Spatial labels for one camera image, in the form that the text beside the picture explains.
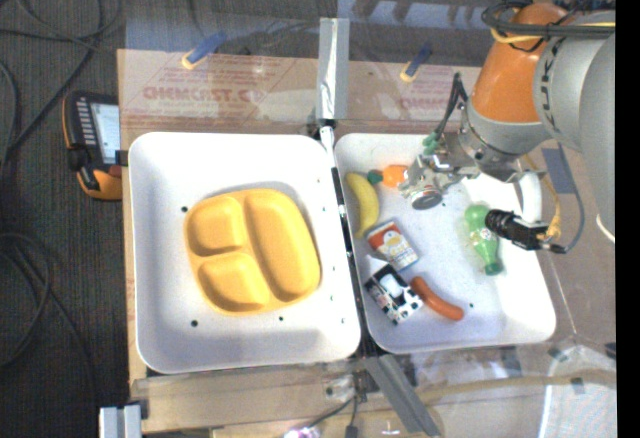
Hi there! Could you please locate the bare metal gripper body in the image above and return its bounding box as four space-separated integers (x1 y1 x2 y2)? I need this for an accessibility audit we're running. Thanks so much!
411 130 482 176

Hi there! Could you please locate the orange white and blue carton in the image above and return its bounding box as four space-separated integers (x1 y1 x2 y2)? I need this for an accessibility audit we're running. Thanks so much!
365 220 421 273

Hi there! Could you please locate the orange carrot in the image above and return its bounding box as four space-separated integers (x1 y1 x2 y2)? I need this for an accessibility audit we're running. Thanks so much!
366 164 411 190

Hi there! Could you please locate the black cylinder on white bracket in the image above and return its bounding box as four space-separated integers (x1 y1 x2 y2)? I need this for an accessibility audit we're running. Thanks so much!
483 169 552 252

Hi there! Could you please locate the small red and white can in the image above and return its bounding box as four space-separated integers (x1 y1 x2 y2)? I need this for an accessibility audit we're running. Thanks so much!
409 183 445 212

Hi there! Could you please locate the yellow divided plate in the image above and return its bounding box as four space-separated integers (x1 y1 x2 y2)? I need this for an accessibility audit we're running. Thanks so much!
183 187 323 317

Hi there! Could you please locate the black and white carton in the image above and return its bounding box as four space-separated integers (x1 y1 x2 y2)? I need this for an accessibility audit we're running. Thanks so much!
363 263 424 326

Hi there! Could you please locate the green bottle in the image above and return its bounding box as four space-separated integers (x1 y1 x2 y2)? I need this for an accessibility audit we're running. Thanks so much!
461 203 506 277

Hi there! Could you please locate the orange sausage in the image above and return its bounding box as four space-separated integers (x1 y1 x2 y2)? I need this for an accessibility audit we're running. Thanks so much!
409 275 466 323

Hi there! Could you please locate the brown cardboard board red print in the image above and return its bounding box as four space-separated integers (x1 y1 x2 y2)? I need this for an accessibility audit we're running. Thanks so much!
115 48 569 383

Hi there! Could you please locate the yellow banana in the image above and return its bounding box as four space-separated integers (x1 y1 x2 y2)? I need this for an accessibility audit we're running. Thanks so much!
344 171 381 241

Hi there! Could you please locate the white plastic tray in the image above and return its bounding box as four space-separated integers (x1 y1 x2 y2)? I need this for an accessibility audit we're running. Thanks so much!
127 130 363 375
332 132 558 356

